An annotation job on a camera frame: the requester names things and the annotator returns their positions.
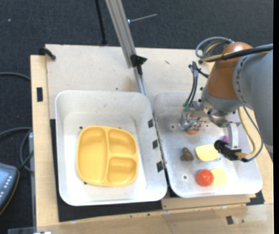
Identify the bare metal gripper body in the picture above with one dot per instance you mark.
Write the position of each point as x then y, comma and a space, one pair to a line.
206, 117

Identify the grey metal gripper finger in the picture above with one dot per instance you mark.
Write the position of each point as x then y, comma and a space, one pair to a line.
196, 122
184, 123

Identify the orange sprinkled doughnut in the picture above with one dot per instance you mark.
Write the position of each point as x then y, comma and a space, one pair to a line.
192, 131

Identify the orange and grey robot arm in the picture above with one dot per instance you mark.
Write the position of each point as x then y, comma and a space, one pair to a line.
251, 82

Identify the pale yellow slice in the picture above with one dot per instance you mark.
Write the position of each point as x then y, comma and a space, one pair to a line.
205, 152
220, 177

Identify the brown lump toy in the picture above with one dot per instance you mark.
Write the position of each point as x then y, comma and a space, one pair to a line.
186, 155

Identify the white plastic tray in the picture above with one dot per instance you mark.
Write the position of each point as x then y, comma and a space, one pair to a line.
178, 179
105, 101

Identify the red ball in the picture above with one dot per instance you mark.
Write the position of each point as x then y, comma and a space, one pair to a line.
204, 178

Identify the yellow divided plate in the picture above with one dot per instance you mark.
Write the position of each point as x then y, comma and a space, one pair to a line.
93, 155

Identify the pale wood board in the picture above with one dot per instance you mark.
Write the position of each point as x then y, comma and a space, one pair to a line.
93, 69

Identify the black cylinder on white bracket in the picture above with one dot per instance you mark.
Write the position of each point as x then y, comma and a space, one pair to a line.
228, 150

